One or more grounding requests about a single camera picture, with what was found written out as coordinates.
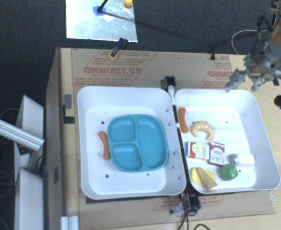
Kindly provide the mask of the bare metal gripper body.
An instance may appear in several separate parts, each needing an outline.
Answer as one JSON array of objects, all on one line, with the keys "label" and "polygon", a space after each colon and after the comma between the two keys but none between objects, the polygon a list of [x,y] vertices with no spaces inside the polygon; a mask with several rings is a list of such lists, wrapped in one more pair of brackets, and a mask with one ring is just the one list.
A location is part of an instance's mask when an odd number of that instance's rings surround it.
[{"label": "bare metal gripper body", "polygon": [[266,81],[281,80],[281,61],[278,59],[261,56],[246,57],[246,68],[248,69],[248,76],[262,77]]}]

